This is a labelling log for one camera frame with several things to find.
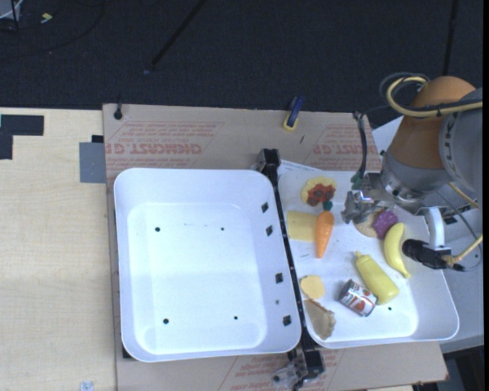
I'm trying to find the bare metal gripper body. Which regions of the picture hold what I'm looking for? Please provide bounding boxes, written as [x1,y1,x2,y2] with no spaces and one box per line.
[360,172,425,215]

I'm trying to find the purple grapes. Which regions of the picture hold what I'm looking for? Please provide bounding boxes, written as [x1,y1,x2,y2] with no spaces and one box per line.
[372,209,399,241]

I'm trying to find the black block with thin wires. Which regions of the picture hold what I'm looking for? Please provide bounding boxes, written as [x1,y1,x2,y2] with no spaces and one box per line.
[257,147,281,175]
[296,347,327,384]

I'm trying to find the tan bread slice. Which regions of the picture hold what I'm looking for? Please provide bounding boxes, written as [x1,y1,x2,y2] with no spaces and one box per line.
[302,298,337,341]

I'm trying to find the yellow mustard bottle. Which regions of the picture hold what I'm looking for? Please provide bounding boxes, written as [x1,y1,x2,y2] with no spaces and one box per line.
[354,250,401,306]

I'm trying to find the tan round biscuit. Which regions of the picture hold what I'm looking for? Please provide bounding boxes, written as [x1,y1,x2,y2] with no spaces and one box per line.
[353,209,383,239]

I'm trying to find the white plastic tray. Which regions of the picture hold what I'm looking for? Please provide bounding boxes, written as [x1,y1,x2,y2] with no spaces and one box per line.
[277,168,460,350]
[112,167,302,363]

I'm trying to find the brown cardboard board, red print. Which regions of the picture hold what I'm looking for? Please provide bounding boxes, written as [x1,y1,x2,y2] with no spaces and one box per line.
[101,103,450,391]

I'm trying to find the red and white can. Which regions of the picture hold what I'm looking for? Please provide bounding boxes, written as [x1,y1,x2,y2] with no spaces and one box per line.
[337,279,379,319]

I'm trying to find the orange carrot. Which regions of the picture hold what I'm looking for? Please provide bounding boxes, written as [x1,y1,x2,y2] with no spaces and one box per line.
[314,200,336,260]

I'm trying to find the black cylinder on white bracket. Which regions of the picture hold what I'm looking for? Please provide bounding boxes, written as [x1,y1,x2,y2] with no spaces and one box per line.
[401,205,453,270]

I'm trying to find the thin black and white rod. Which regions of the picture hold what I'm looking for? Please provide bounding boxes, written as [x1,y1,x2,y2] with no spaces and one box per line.
[265,165,315,366]

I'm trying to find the yellow cheese wedge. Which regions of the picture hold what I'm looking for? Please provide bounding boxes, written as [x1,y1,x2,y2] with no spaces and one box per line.
[286,210,319,243]

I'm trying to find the yellow banana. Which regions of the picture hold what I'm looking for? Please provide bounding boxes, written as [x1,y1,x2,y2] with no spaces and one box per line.
[382,222,412,280]

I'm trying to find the yellow round chip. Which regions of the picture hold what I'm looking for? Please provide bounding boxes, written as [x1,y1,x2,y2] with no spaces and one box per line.
[299,275,326,301]

